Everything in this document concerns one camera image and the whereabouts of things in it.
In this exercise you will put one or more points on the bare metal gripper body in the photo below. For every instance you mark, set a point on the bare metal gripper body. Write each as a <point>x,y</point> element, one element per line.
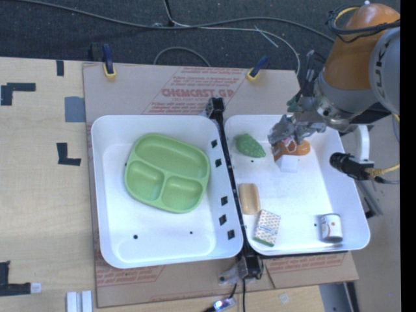
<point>308,112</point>

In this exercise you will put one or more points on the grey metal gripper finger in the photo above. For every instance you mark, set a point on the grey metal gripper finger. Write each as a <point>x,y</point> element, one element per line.
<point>280,130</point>
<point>302,135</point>

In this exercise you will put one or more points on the orange and white carton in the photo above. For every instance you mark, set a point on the orange and white carton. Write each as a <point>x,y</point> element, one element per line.
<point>287,161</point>

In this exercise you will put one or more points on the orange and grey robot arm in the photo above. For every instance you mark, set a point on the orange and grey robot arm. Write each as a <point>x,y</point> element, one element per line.
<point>351,60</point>

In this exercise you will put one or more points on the orange round object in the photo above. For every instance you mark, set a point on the orange round object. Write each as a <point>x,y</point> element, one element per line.
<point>304,148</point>

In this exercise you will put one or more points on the green grapes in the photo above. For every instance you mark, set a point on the green grapes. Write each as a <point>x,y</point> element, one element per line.
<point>249,145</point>

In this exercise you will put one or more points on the white plastic tray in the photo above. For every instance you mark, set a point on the white plastic tray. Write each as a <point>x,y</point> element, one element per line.
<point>292,200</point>
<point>162,239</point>

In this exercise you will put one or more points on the thin black rod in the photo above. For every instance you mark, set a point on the thin black rod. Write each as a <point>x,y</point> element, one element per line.
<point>234,187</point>

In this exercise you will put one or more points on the tan bread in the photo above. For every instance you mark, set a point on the tan bread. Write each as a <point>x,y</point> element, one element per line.
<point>249,198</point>

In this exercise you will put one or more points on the white can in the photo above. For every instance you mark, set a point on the white can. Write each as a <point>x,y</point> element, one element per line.
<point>331,227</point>

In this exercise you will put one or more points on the white carton with orange pattern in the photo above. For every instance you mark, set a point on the white carton with orange pattern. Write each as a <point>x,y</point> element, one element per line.
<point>267,227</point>

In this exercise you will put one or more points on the green divided plate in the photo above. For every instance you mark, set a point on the green divided plate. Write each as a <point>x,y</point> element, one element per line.
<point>165,171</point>

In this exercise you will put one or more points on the black cylinder on white bracket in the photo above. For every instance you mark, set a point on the black cylinder on white bracket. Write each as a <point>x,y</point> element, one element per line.
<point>349,166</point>

